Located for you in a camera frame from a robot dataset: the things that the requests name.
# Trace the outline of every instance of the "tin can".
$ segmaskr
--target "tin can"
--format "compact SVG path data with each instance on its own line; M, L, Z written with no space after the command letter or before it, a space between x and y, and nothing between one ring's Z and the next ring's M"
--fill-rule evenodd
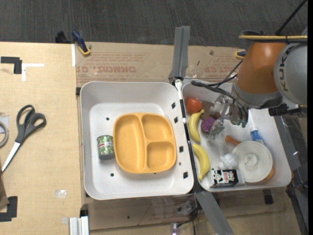
M114 158L113 137L109 135L97 138L99 159L107 160Z

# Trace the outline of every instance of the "orange tray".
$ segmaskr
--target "orange tray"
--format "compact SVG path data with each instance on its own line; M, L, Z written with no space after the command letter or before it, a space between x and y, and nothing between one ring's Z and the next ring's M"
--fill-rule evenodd
M176 162L173 128L163 116L151 113L124 114L113 128L118 165L130 173L157 173Z

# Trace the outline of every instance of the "red tomato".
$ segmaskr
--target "red tomato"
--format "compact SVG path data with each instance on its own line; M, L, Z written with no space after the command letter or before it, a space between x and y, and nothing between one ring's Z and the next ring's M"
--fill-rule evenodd
M202 104L195 98L188 98L186 103L186 110L190 113L196 113L202 109Z

